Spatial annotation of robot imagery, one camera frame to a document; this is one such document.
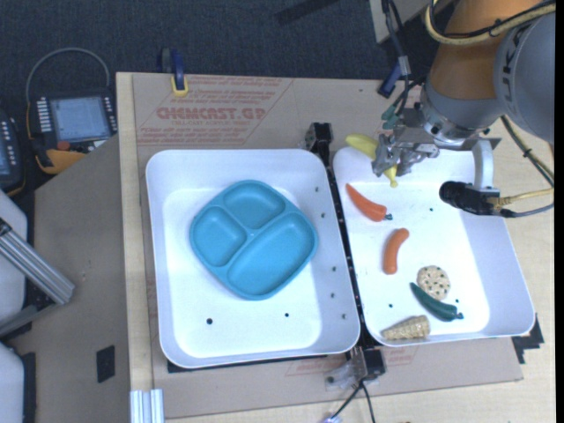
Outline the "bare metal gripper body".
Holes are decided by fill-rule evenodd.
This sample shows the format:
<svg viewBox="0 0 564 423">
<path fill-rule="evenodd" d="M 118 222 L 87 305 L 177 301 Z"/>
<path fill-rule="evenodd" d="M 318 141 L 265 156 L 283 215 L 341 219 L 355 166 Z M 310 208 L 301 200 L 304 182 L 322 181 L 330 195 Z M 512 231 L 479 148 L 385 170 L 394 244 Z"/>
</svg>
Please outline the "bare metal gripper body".
<svg viewBox="0 0 564 423">
<path fill-rule="evenodd" d="M 382 129 L 390 131 L 392 149 L 436 156 L 440 149 L 466 151 L 479 140 L 478 132 L 454 124 L 433 109 L 405 108 L 398 115 L 394 108 L 382 114 Z"/>
</svg>

